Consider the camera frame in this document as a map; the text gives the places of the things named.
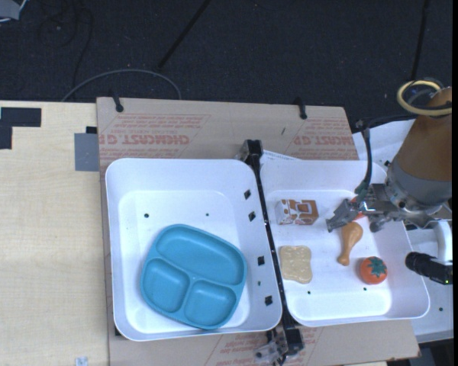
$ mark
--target white plastic piece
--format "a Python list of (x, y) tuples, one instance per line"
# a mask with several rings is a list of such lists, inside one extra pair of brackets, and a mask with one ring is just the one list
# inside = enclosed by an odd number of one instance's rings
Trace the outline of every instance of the white plastic piece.
[(438, 221), (433, 225), (437, 237), (437, 260), (453, 261), (453, 231), (448, 221)]
[(0, 0), (0, 18), (10, 18), (18, 21), (21, 6), (13, 0)]
[[(253, 170), (234, 159), (120, 159), (105, 175), (114, 321), (134, 341), (267, 331), (282, 303)], [(247, 260), (246, 286), (221, 328), (198, 329), (150, 308), (140, 292), (147, 253), (169, 225), (205, 230), (234, 244)]]
[[(366, 217), (356, 220), (363, 228), (361, 240), (350, 253), (350, 264), (337, 262), (341, 253), (340, 228), (327, 231), (326, 219), (366, 174), (366, 161), (274, 160), (261, 169), (266, 206), (283, 198), (315, 200), (319, 218), (311, 226), (278, 225), (274, 210), (269, 221), (275, 247), (308, 246), (312, 252), (312, 281), (299, 284), (283, 280), (285, 298), (295, 320), (303, 326), (331, 326), (391, 319), (416, 319), (430, 307), (424, 279), (405, 266), (412, 252), (403, 222), (391, 221), (377, 233)], [(386, 173), (373, 163), (372, 183), (383, 183)], [(365, 284), (359, 274), (361, 259), (378, 256), (389, 269), (381, 284)]]
[[(414, 251), (437, 256), (437, 234), (433, 229), (417, 228), (409, 230), (408, 234)], [(424, 317), (411, 320), (414, 334), (419, 343), (452, 339), (454, 285), (445, 286), (427, 278), (425, 283), (431, 298), (431, 308)]]
[(280, 333), (265, 345), (254, 350), (254, 361), (259, 366), (273, 366), (288, 349), (285, 336)]

